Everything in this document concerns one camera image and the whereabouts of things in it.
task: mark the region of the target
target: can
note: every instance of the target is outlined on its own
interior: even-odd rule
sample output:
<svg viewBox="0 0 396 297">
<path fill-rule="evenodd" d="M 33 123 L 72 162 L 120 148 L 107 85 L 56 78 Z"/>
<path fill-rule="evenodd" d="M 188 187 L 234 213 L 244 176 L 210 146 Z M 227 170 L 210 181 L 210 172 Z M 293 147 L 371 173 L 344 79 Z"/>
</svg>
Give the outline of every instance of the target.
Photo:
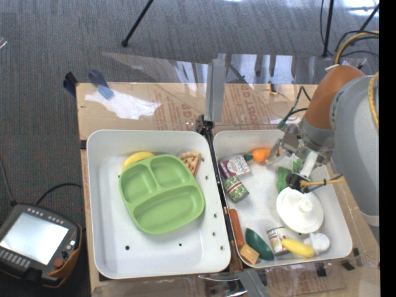
<svg viewBox="0 0 396 297">
<path fill-rule="evenodd" d="M 267 230 L 267 235 L 275 256 L 288 254 L 290 252 L 282 245 L 282 240 L 287 238 L 286 228 L 284 226 L 278 226 Z"/>
<path fill-rule="evenodd" d="M 237 176 L 231 176 L 224 182 L 224 189 L 230 199 L 237 203 L 249 195 L 249 191 Z"/>
</svg>

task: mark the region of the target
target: screen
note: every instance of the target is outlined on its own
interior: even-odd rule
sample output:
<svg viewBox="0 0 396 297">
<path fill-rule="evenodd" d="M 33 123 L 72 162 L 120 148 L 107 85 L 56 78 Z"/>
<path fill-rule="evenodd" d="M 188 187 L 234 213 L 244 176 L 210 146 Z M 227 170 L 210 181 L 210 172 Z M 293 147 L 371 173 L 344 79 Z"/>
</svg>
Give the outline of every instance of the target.
<svg viewBox="0 0 396 297">
<path fill-rule="evenodd" d="M 22 213 L 0 246 L 47 265 L 69 229 Z"/>
</svg>

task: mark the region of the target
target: white pot lid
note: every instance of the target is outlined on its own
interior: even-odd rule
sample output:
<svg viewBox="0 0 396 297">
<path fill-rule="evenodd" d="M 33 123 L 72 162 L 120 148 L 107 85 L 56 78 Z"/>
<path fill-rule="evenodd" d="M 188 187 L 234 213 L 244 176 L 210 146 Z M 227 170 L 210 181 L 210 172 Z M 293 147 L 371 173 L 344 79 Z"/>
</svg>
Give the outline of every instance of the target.
<svg viewBox="0 0 396 297">
<path fill-rule="evenodd" d="M 313 193 L 303 194 L 290 187 L 279 193 L 277 211 L 287 227 L 301 234 L 317 231 L 324 219 L 322 204 Z"/>
</svg>

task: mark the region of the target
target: gray floor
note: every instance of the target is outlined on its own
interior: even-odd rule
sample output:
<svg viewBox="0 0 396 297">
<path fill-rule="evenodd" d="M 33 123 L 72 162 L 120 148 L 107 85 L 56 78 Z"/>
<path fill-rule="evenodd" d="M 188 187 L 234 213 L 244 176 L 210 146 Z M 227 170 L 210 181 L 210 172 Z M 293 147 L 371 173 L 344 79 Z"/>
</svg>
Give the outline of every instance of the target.
<svg viewBox="0 0 396 297">
<path fill-rule="evenodd" d="M 208 64 L 218 54 L 324 52 L 330 0 L 323 0 L 322 17 L 322 0 L 155 0 L 122 47 L 147 1 L 0 0 L 0 38 L 7 40 L 0 49 L 0 159 L 17 202 L 32 204 L 57 184 L 82 183 L 75 98 L 62 85 L 69 71 L 79 82 L 88 82 L 93 68 L 107 81 L 133 82 L 144 77 L 109 53 Z M 377 4 L 334 0 L 329 58 L 343 34 L 359 30 Z M 379 30 L 379 12 L 365 29 Z M 361 41 L 351 51 L 367 51 L 378 63 L 378 40 Z M 2 221 L 11 209 L 3 180 Z M 61 187 L 41 205 L 84 224 L 79 187 Z M 63 287 L 37 288 L 0 273 L 0 295 L 90 296 L 85 246 Z"/>
</svg>

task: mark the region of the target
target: toy banana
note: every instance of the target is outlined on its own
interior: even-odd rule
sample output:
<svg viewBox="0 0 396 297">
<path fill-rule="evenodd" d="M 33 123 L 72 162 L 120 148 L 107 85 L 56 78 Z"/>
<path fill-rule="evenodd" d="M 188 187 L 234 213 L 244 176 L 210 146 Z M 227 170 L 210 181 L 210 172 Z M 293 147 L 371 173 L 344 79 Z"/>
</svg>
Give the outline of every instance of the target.
<svg viewBox="0 0 396 297">
<path fill-rule="evenodd" d="M 315 250 L 313 249 L 313 247 L 310 247 L 302 242 L 293 239 L 283 239 L 282 245 L 290 252 L 302 255 L 307 259 L 310 259 L 312 256 L 315 255 Z"/>
<path fill-rule="evenodd" d="M 145 160 L 146 158 L 153 157 L 153 156 L 155 156 L 155 155 L 152 152 L 148 152 L 148 151 L 141 151 L 141 152 L 133 153 L 123 163 L 123 170 L 125 170 L 127 167 L 130 167 L 134 163 L 137 163 L 138 161 L 142 161 L 142 160 Z"/>
</svg>

